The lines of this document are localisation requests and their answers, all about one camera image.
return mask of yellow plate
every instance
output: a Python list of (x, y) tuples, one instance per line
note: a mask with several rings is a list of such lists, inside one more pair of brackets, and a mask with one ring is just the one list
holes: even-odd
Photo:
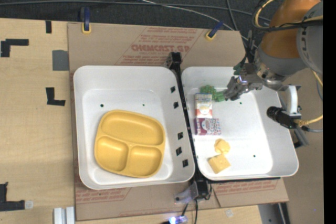
[(162, 124), (149, 116), (112, 110), (100, 120), (94, 156), (103, 169), (131, 177), (150, 177), (162, 164), (165, 147)]

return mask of yellow sponge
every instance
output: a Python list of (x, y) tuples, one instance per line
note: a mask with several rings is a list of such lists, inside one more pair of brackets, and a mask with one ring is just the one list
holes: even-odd
[(215, 174), (218, 174), (220, 171), (223, 171), (224, 169), (231, 166), (227, 158), (225, 158), (224, 154), (212, 157), (208, 160), (208, 162)]
[(230, 151), (230, 145), (225, 140), (219, 138), (215, 142), (215, 152), (227, 154)]

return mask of cardboard sheet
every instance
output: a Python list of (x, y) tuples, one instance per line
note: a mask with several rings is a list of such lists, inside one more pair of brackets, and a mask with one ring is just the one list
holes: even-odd
[[(205, 39), (209, 29), (91, 24), (91, 33), (81, 32), (81, 23), (68, 23), (72, 133), (74, 139), (76, 219), (102, 219), (120, 216), (180, 212), (174, 194), (188, 187), (178, 184), (92, 190), (78, 174), (76, 119), (73, 75), (85, 65), (161, 66), (172, 51), (181, 52), (181, 69), (190, 66), (235, 66), (244, 57), (237, 31), (217, 32), (214, 40)], [(213, 185), (211, 199), (200, 209), (233, 207), (287, 201), (282, 179), (229, 182)]]

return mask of white tray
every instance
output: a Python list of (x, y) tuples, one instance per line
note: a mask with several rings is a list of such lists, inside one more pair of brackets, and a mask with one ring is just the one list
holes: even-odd
[[(76, 70), (79, 175), (87, 187), (109, 189), (177, 183), (194, 175), (195, 164), (178, 90), (175, 75), (164, 67), (84, 66)], [(97, 127), (101, 117), (115, 109), (151, 116), (165, 128), (163, 163), (154, 176), (117, 175), (97, 164), (94, 157)]]
[[(182, 84), (193, 132), (197, 163), (201, 173), (211, 180), (234, 180), (291, 176), (298, 170), (298, 159), (289, 130), (266, 115), (270, 106), (280, 107), (278, 94), (266, 87), (241, 95), (235, 101), (213, 103), (213, 118), (219, 118), (222, 134), (195, 135), (194, 94), (200, 87), (212, 85), (226, 89), (233, 76), (232, 67), (190, 67), (182, 73)], [(216, 139), (230, 144), (226, 155), (231, 167), (215, 174), (208, 159), (217, 155)]]

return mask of blue clamp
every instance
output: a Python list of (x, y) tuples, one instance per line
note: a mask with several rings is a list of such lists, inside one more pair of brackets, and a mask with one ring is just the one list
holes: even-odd
[(90, 9), (88, 7), (84, 8), (84, 19), (83, 19), (83, 23), (82, 23), (82, 32), (83, 32), (83, 34), (91, 33)]
[(215, 38), (216, 32), (223, 26), (224, 22), (220, 21), (218, 24), (215, 25), (215, 27), (206, 33), (205, 38), (208, 41), (211, 41)]

